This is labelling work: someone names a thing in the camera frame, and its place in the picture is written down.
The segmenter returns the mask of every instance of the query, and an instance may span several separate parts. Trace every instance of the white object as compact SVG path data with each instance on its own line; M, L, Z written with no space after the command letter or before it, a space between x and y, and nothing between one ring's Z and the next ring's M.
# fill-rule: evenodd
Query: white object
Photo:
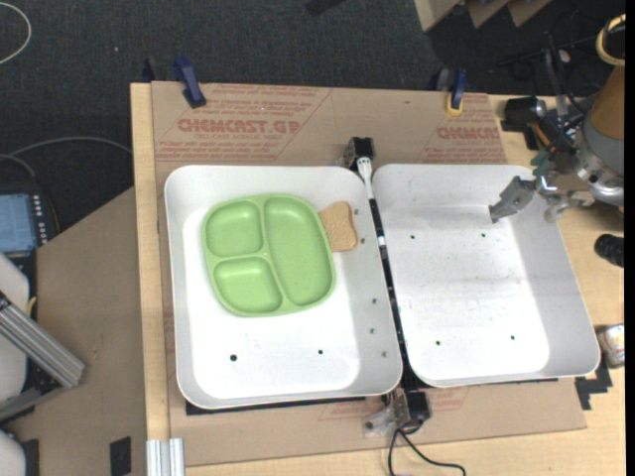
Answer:
M436 387L592 372L595 333L541 199L493 224L514 166L389 165L373 186L408 360Z
M346 200L360 244L333 254L335 288L308 310L240 317L217 299L202 247L216 204L265 193L302 197L316 211ZM186 166L165 185L177 377L206 409L382 395L402 360L364 184L342 168Z
M148 476L186 476L183 440L174 437L169 441L146 441L146 469Z
M0 430L0 474L25 476L27 460L22 446Z
M391 165L373 190L409 363L451 387L585 375L595 334L557 224L540 199L491 222L510 166ZM289 193L317 211L355 210L360 243L333 255L336 286L317 307L239 317L216 298L201 242L217 203ZM205 409L385 394L402 360L363 181L342 168L187 166L165 187L177 376Z
M0 292L23 312L29 302L29 280L0 253ZM27 378L27 356L0 335L0 406L20 395Z
M357 171L361 176L361 179L364 181L364 185L366 186L366 195L369 199L375 198L375 193L373 192L373 166L370 162L370 159L367 157L361 157L357 159Z

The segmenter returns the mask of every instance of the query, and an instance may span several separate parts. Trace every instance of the cable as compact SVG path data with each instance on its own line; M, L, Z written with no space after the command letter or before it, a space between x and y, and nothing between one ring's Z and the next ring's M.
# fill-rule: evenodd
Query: cable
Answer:
M567 84L565 83L565 79L563 77L563 70L565 69L565 67L563 66L563 59L560 56L560 52L556 50L556 47L554 46L554 41L552 41L551 39L549 40L549 45L551 47L552 55L556 59L556 65L558 67L556 69L556 76L558 77L558 80L560 82L560 86L563 92L567 96L567 99L571 103L571 106L577 109L577 111L579 111L581 114L585 115L586 110L579 105L579 102L577 102L577 100L575 100L575 97L573 96L572 92L567 88Z
M33 307L35 306L37 300L37 297L31 297L31 299L29 299L29 302L27 303L27 315L29 317L31 317L31 314L33 313Z
M18 159L17 157L13 157L11 154L0 154L0 161L11 161L19 166L21 166L25 171L27 171L29 173L29 175L31 175L31 177L34 179L36 177L36 172L35 170L29 166L28 163L26 163L25 161L23 161L22 159Z
M73 136L70 138L56 138L56 139L50 139L47 141L41 141L40 143L35 143L33 145L29 145L26 146L24 148L21 148L19 150L15 150L13 152L11 152L10 156L16 156L16 155L21 155L24 154L26 152L30 152L31 150L35 150L37 148L42 148L42 147L47 147L50 145L56 145L59 143L71 143L71 142L91 142L91 143L101 143L102 145L109 145L115 148L118 148L119 150L122 150L124 152L126 152L127 154L132 155L132 150L129 149L128 147L125 147L123 145L120 145L119 143L115 142L115 141L110 141L109 139L104 139L104 138L95 138L95 137L90 137L90 136Z
M622 14L621 16L618 16L617 18L613 18L608 23L606 23L604 28L602 28L600 33L597 35L597 40L595 41L595 49L597 50L597 54L599 55L599 57L603 59L604 61L606 61L606 63L610 63L611 65L617 65L617 66L626 65L626 57L624 58L615 57L606 50L607 36L611 33L614 33L615 31L622 32L623 30L625 32L625 27L626 27L626 14Z
M467 472L465 471L463 466L458 464L446 463L446 462L435 462L435 460L431 460L426 455L424 455L421 451L419 451L419 449L417 449L417 446L415 446L415 444L413 444L413 442L408 438L408 435L415 433L417 430L419 430L419 428L421 428L423 424L424 423L420 421L419 424L414 429L405 431L403 430L402 427L400 427L395 430L395 433L393 433L393 438L390 442L390 449L388 450L388 470L390 471L390 476L395 476L395 471L393 470L393 450L397 442L397 435L401 435L404 438L404 440L408 443L408 445L415 451L415 453L417 453L423 460L425 460L429 464L436 465L438 467L446 467L448 469L457 469L461 472L462 476L466 476Z
M7 7L11 9L12 11L17 12L27 24L27 39L25 39L24 43L22 43L22 46L18 48L15 52L11 53L7 57L4 57L3 59L0 59L0 65L2 65L3 63L6 63L7 61L11 59L14 59L17 55L19 55L24 50L26 46L29 45L29 42L31 41L31 36L33 35L33 29L31 28L31 21L29 20L29 17L20 9L18 9L15 5L11 5L6 2L0 2L0 7Z

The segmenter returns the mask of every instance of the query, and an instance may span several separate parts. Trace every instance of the black cable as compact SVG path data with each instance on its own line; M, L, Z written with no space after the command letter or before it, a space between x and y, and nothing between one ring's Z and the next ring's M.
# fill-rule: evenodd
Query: black cable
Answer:
M393 438L390 442L390 448L388 450L388 470L390 471L390 476L396 476L395 471L393 470L393 450L395 448L398 435L401 435L404 438L404 440L408 443L408 445L415 451L415 453L417 453L423 460L425 460L429 464L436 465L438 467L446 467L448 469L457 469L461 472L463 476L466 476L467 472L465 471L463 466L458 464L446 463L446 462L436 462L435 460L431 460L430 458L428 458L421 451L419 451L419 449L417 449L417 446L415 446L415 444L413 444L413 442L408 438L408 435L415 433L417 430L419 430L419 428L421 428L423 424L424 423L422 421L419 421L419 424L416 425L414 429L409 429L408 431L405 431L403 427L400 427L400 428L397 428L395 432L393 433Z
M545 35L545 42L547 43L547 47L543 50L543 55L545 57L545 70L547 71L547 76L552 84L554 95L558 96L563 93L563 88L558 76L556 75L556 69L554 68L554 43L552 36Z
M35 170L29 166L29 164L22 159L18 159L17 157L13 157L11 154L0 154L0 161L11 161L14 164L17 164L22 169L24 169L29 175L31 175L32 179L35 179L36 172Z
M588 95L580 95L582 92L584 92L587 89L591 89L592 91L588 94ZM597 83L587 83L585 86L583 86L582 88L580 88L577 92L575 92L573 95L575 97L582 97L582 98L586 98L586 97L592 97L593 95L596 95L597 93L599 93L599 91L602 89L602 86L597 84Z
M115 141L110 141L104 138L89 137L89 136L76 136L76 137L70 137L70 138L56 138L56 139L50 139L47 141L41 141L40 143L35 143L33 145L20 148L18 150L14 150L13 152L9 152L8 154L0 154L0 163L2 161L11 161L15 164L18 164L25 171L27 171L33 179L35 179L37 177L35 170L26 161L23 161L22 159L18 159L16 157L17 155L21 155L26 152L31 152L32 150L47 147L50 145L57 145L60 143L74 143L74 142L89 142L89 143L99 143L102 145L108 145L111 147L118 148L119 150L122 150L123 152L126 152L127 154L132 155L131 149L123 145L120 145L119 143L116 143Z
M574 14L578 14L582 18L592 22L593 26L595 25L602 26L605 23L604 18L599 18L597 16L592 16L591 14L586 14L585 12L583 12L582 9L579 7L579 5L576 2L573 2L573 0L560 0L560 1L569 4L572 7Z
M551 49L551 54L556 59L557 68L555 70L555 76L558 77L558 82L560 83L561 90L567 96L567 99L571 103L571 106L573 106L575 109L577 109L581 114L585 115L586 114L586 110L582 106L579 105L579 103L575 100L575 97L573 96L572 92L567 89L567 86L565 84L565 79L563 77L563 70L565 69L564 66L563 66L563 59L560 56L560 52L556 50L556 46L554 45L554 41L553 41L551 35L549 37L549 46L550 46L550 49Z

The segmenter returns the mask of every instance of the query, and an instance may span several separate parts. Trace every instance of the metal bracket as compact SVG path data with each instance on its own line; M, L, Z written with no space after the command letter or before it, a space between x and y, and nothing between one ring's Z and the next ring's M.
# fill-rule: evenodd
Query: metal bracket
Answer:
M384 409L362 419L364 437L392 435L395 429L410 421L408 402L403 389L399 388L387 397L390 402Z
M335 165L347 168L348 170L357 172L357 159L366 157L369 160L375 158L375 145L373 138L365 137L353 137L348 140L348 144L344 149L342 156L335 161Z
M535 192L536 187L532 181L514 177L500 193L500 201L489 206L492 222L498 222L503 217L518 213L529 204Z
M59 342L52 338L36 321L0 293L0 335L4 335L24 352L62 388L49 392L32 389L6 401L0 407L0 421L13 417L41 402L54 397L59 391L79 384L84 364Z
M146 441L148 476L186 476L185 446L180 437Z

